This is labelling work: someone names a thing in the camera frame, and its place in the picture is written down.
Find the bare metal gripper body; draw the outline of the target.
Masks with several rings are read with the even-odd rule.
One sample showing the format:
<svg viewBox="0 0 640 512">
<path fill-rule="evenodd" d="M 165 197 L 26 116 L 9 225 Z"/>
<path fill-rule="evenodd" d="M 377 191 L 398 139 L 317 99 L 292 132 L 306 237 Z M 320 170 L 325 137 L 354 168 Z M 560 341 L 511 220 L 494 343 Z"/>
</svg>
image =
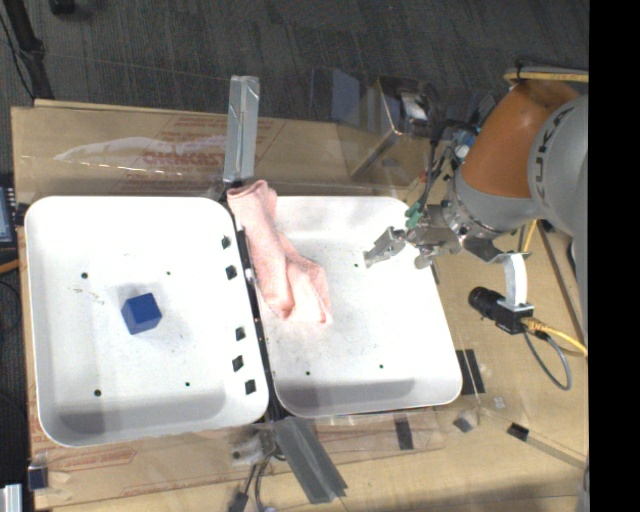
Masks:
<svg viewBox="0 0 640 512">
<path fill-rule="evenodd" d="M 496 231 L 473 217 L 461 204 L 442 201 L 406 212 L 406 239 L 425 254 L 495 254 Z"/>
</svg>

